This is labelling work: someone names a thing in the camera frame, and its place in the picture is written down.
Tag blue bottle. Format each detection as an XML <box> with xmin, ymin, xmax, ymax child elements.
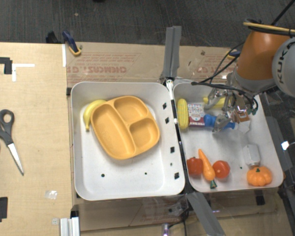
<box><xmin>203</xmin><ymin>114</ymin><xmax>237</xmax><ymax>131</ymax></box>

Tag orange divided plate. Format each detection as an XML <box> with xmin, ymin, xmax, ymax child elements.
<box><xmin>89</xmin><ymin>95</ymin><xmax>161</xmax><ymax>160</ymax></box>

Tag yellow corn cob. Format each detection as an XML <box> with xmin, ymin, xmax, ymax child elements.
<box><xmin>177</xmin><ymin>98</ymin><xmax>190</xmax><ymax>130</ymax></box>

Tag yellow banana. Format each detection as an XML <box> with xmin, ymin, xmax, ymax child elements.
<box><xmin>83</xmin><ymin>99</ymin><xmax>108</xmax><ymax>132</ymax></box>

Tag brown cardboard board red print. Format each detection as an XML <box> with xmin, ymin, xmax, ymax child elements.
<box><xmin>65</xmin><ymin>42</ymin><xmax>287</xmax><ymax>232</ymax></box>

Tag red tomato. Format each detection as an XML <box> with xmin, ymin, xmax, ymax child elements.
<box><xmin>212</xmin><ymin>160</ymin><xmax>231</xmax><ymax>179</ymax></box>

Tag orange carrot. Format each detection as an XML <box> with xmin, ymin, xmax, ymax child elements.
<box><xmin>198</xmin><ymin>148</ymin><xmax>218</xmax><ymax>189</ymax></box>

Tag orange pumpkin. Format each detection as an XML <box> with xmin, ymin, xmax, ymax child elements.
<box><xmin>246</xmin><ymin>166</ymin><xmax>273</xmax><ymax>187</ymax></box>

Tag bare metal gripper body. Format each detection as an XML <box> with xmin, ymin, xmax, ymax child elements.
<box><xmin>204</xmin><ymin>74</ymin><xmax>256</xmax><ymax>119</ymax></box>

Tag grey handled scissors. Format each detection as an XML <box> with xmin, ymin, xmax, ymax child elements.
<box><xmin>0</xmin><ymin>109</ymin><xmax>25</xmax><ymax>176</ymax></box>

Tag small red and white carton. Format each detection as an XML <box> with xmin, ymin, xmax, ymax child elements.
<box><xmin>187</xmin><ymin>102</ymin><xmax>206</xmax><ymax>128</ymax></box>

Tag yellow toy food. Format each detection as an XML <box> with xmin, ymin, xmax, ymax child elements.
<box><xmin>203</xmin><ymin>96</ymin><xmax>227</xmax><ymax>109</ymax></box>

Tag red bell pepper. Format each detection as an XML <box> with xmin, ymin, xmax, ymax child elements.
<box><xmin>186</xmin><ymin>156</ymin><xmax>204</xmax><ymax>176</ymax></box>

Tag white plastic tray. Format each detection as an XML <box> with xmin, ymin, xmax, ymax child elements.
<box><xmin>70</xmin><ymin>81</ymin><xmax>186</xmax><ymax>202</ymax></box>
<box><xmin>173</xmin><ymin>82</ymin><xmax>284</xmax><ymax>194</ymax></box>

